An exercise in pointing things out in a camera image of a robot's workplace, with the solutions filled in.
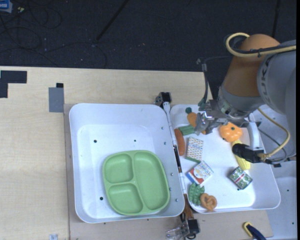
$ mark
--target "tin can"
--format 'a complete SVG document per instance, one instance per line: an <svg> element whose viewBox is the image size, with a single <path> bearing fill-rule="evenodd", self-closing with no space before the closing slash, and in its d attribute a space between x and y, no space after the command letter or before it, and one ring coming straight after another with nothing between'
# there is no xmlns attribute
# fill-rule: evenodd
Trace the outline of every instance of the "tin can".
<svg viewBox="0 0 300 240"><path fill-rule="evenodd" d="M235 168L228 177L241 190L245 189L252 182L252 178L240 166Z"/></svg>

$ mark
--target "green plate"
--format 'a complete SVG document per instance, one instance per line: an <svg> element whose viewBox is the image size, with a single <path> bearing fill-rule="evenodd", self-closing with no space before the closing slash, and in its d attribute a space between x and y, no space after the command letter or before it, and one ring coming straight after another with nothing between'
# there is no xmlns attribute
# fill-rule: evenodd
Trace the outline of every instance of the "green plate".
<svg viewBox="0 0 300 240"><path fill-rule="evenodd" d="M111 207L122 215L142 215L163 209L170 191L158 156L132 150L108 156L102 165L103 182Z"/></svg>

